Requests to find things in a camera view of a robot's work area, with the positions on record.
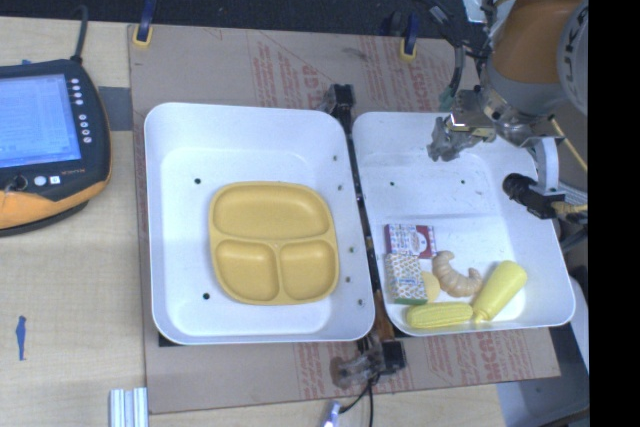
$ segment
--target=yellow plate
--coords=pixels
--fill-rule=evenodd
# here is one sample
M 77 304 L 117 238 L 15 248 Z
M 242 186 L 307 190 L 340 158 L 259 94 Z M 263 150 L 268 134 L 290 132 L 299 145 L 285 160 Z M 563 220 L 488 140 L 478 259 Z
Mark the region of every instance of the yellow plate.
M 209 241 L 218 282 L 244 303 L 318 301 L 338 282 L 331 211 L 303 185 L 238 182 L 222 187 L 209 207 Z

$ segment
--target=food box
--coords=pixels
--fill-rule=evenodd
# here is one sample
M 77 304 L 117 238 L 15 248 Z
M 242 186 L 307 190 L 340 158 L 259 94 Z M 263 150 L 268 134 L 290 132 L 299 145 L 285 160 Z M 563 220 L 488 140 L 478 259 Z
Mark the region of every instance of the food box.
M 427 291 L 418 256 L 408 252 L 384 256 L 388 294 L 395 304 L 424 304 Z
M 409 252 L 420 258 L 431 258 L 438 252 L 433 226 L 387 224 L 384 239 L 389 253 Z

